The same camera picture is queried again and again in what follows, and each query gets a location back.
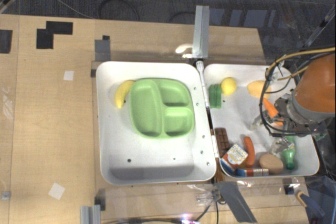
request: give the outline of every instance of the white sticker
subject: white sticker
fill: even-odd
[[[74,71],[65,71],[64,73],[64,80],[73,80],[73,75],[75,74]]]
[[[57,200],[60,200],[64,191],[65,187],[62,187],[60,184],[54,183],[49,191],[49,195]]]

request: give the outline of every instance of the green divided plate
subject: green divided plate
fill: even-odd
[[[130,90],[130,112],[137,133],[151,138],[172,138],[195,126],[188,88],[171,79],[141,79]]]

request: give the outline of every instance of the yellow banana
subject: yellow banana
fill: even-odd
[[[134,82],[134,80],[126,80],[117,88],[114,96],[114,101],[118,109],[122,108],[122,106],[124,105],[125,97],[130,91]]]

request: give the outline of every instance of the carrot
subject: carrot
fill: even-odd
[[[248,153],[245,165],[247,168],[251,168],[254,165],[256,159],[256,154],[254,152],[254,146],[251,138],[249,136],[244,137],[245,149]]]

